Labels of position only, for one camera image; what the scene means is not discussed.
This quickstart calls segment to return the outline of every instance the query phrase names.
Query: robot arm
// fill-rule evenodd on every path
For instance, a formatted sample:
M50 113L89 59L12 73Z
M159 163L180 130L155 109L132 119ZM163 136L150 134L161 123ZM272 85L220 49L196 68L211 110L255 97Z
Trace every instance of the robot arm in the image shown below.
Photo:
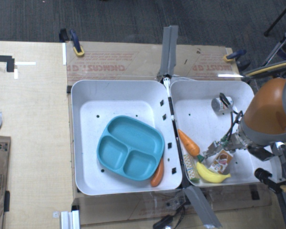
M271 79L260 88L241 118L237 131L228 140L225 136L212 142L204 157L215 155L221 149L230 152L247 149L266 161L274 155L264 147L275 142L286 142L286 79L282 78Z

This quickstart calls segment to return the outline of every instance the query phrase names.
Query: clamp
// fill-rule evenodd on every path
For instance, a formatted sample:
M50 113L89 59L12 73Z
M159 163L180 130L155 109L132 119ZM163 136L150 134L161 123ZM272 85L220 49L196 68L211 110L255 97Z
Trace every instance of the clamp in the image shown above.
M71 41L73 41L73 50L76 54L77 57L82 57L85 54L84 49L80 45L80 41L78 40L78 37L75 33L75 30L71 29L70 30L70 35L71 35Z
M229 62L233 62L234 60L236 61L236 65L237 65L237 68L238 70L241 72L241 71L244 71L246 68L248 68L248 66L250 65L250 60L245 60L243 62L240 62L238 59L245 55L247 53L246 50L238 50L232 54L226 54L224 57L223 57L223 60L226 62L226 63L229 63Z
M73 42L73 50L75 52L75 55L77 57L84 56L85 51L82 48L82 46L80 45L80 41L78 40L78 37L77 37L74 29L70 30L70 35L71 35L71 41ZM66 31L65 28L61 29L61 31L59 33L59 40L60 40L60 42L68 42L68 41L70 41L69 37L68 37L68 34L67 34L67 31Z

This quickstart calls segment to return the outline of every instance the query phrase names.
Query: white sink basin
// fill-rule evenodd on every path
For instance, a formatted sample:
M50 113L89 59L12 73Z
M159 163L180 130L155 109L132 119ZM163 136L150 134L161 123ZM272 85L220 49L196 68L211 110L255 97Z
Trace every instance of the white sink basin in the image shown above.
M213 141L219 141L230 128L230 113L218 114L211 107L211 100L219 97L219 93L230 96L234 101L234 109L238 112L242 110L244 113L254 97L251 87L241 81L176 81L171 85L177 128L199 145L201 154ZM181 146L183 154L187 153L182 144ZM206 165L210 165L214 158L215 156L209 157L205 161ZM259 180L254 176L254 171L259 167L272 173L270 161L262 162L247 150L237 150L225 171L231 174L230 178L220 184L202 179L199 183L193 184L211 187L256 183Z
M165 87L156 81L79 81L71 90L75 181L86 195L171 190L182 180L177 142ZM106 125L126 115L157 129L164 138L164 175L152 187L150 179L134 181L103 167L97 145Z

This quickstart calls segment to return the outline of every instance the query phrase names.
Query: wooden table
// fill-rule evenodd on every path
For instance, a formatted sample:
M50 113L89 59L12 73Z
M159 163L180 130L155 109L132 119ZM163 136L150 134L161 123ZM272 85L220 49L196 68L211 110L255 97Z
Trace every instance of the wooden table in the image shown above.
M61 43L0 42L0 55L19 65L18 79L0 62L0 135L11 137L6 229L58 229L55 212L73 201L67 70ZM283 228L275 196L272 205L217 212L224 228ZM151 228L158 219L92 225L89 228ZM180 228L204 228L189 215Z

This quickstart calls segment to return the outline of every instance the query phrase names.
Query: gray carpet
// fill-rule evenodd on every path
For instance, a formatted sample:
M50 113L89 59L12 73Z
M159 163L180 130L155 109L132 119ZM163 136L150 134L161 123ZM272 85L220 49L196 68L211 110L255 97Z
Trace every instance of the gray carpet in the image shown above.
M179 26L178 44L246 49L260 65L286 31L286 15L263 32L286 0L0 0L0 40L58 42L61 28L81 41L162 44L163 27Z

